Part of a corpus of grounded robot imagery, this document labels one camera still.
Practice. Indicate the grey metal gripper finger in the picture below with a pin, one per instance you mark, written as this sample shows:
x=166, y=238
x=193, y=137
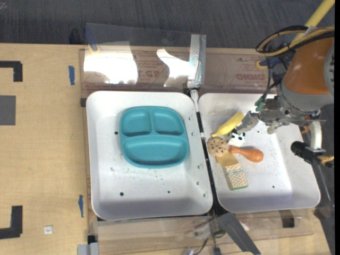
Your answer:
x=273, y=127
x=247, y=122

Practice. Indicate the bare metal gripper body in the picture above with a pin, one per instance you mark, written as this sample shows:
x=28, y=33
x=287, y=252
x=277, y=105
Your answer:
x=276, y=111

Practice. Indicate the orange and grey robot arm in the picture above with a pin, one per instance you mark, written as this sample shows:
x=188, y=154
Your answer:
x=305, y=70

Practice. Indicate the yellow banana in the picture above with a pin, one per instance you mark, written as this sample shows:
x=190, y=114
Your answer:
x=229, y=125

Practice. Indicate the black and white spotted carton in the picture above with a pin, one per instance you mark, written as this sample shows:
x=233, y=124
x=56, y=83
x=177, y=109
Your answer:
x=236, y=140

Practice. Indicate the orange carrot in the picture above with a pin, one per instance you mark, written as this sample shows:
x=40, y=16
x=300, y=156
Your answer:
x=251, y=154

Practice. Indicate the tan chocolate chip biscuit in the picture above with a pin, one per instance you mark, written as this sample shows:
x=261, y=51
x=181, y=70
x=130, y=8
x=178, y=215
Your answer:
x=217, y=146

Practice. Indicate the yellow cheese slice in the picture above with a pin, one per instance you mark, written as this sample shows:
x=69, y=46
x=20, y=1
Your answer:
x=227, y=159

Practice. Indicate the yellow patterned carton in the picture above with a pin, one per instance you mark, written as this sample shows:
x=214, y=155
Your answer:
x=236, y=177

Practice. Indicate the white plastic tray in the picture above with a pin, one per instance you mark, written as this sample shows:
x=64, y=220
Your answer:
x=148, y=190
x=271, y=185

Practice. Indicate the blue divided plate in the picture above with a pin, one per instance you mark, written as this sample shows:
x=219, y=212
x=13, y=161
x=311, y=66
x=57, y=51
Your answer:
x=154, y=147

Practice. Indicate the black cylinder on white bracket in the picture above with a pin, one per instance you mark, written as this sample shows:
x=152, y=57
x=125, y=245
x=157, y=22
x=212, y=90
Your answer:
x=305, y=150

